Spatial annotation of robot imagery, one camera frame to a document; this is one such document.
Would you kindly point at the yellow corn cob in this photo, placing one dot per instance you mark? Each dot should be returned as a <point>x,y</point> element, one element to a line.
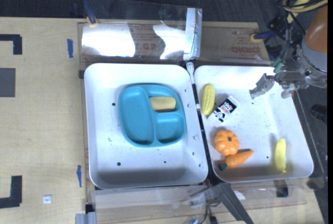
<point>207,99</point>

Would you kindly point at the black and white milk carton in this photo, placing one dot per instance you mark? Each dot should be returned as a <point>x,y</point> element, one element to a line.
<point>225,109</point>

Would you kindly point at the blue divided plate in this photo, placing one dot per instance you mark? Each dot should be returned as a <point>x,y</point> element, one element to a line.
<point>135,113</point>

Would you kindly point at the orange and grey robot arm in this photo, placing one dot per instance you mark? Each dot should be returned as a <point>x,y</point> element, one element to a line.
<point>316,33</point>

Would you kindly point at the white plastic tray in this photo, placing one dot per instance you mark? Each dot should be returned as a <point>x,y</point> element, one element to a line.
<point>104,113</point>
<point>260,126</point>

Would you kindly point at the orange pumpkin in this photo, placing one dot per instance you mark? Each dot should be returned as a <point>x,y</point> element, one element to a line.
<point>226,142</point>

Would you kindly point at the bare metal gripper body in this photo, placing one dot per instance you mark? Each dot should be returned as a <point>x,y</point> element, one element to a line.
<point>294,74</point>

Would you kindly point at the yellow banana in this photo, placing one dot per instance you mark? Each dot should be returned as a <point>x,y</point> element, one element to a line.
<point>280,155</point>

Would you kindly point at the orange carrot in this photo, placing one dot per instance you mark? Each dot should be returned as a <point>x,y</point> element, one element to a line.
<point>238,158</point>

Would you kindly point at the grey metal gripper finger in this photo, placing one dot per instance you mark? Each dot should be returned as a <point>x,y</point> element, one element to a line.
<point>262,85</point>
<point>288,91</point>

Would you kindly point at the yellow bread roll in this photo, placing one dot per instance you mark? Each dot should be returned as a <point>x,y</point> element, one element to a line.
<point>162,104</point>

